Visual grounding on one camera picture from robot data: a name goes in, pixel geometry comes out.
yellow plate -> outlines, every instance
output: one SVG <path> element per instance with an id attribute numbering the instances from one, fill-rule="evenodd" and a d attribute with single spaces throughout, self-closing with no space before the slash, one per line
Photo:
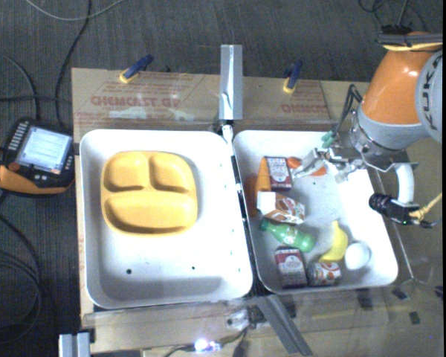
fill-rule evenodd
<path id="1" fill-rule="evenodd" d="M 115 230 L 174 234 L 196 221 L 198 204 L 189 164 L 168 152 L 127 151 L 103 166 L 101 209 Z"/>

screen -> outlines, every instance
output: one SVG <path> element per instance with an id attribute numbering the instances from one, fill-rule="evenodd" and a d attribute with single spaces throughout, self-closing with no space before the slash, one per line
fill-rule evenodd
<path id="1" fill-rule="evenodd" d="M 16 162 L 25 167 L 60 174 L 71 145 L 71 136 L 31 126 Z"/>

dark floor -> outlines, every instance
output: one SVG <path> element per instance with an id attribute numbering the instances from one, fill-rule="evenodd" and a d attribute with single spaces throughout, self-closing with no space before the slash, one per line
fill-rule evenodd
<path id="1" fill-rule="evenodd" d="M 87 0 L 31 1 L 61 18 L 88 15 Z M 369 82 L 385 53 L 375 41 L 382 26 L 443 31 L 443 0 L 407 0 L 405 10 L 404 0 L 126 0 L 99 13 L 116 1 L 92 0 L 94 16 L 86 22 L 50 17 L 25 0 L 0 0 L 0 97 L 57 93 L 67 100 L 59 102 L 58 112 L 71 130 L 71 67 L 122 70 L 151 53 L 150 71 L 218 74 L 220 45 L 239 44 L 245 76 L 282 77 L 302 59 L 303 79 Z M 53 101 L 42 98 L 38 104 L 44 122 L 58 122 Z M 0 100 L 0 141 L 16 119 L 35 117 L 35 109 L 30 99 Z M 17 234 L 30 241 L 39 264 L 42 310 L 30 332 L 0 346 L 0 356 L 57 356 L 56 335 L 80 328 L 75 189 L 44 199 L 2 198 L 0 250 L 33 266 Z M 10 258 L 0 261 L 0 327 L 5 327 L 35 302 L 35 275 L 27 278 L 23 269 L 10 266 Z M 10 332 L 1 332 L 0 341 L 27 328 L 3 328 Z"/>

green bottle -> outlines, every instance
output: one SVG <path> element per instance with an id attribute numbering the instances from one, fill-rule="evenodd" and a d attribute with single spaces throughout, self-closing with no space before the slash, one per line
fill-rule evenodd
<path id="1" fill-rule="evenodd" d="M 297 230 L 294 226 L 282 223 L 275 224 L 263 218 L 259 227 L 263 231 L 269 231 L 281 243 L 298 248 L 303 253 L 308 253 L 314 248 L 315 237 L 312 234 Z"/>

yellow banana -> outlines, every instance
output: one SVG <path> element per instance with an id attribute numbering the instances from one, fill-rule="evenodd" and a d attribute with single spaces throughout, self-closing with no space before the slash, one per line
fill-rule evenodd
<path id="1" fill-rule="evenodd" d="M 319 262 L 338 262 L 343 259 L 347 245 L 349 244 L 349 238 L 345 231 L 343 231 L 337 220 L 332 222 L 332 227 L 334 228 L 334 241 L 332 242 L 332 247 L 327 251 L 322 257 L 320 257 Z"/>

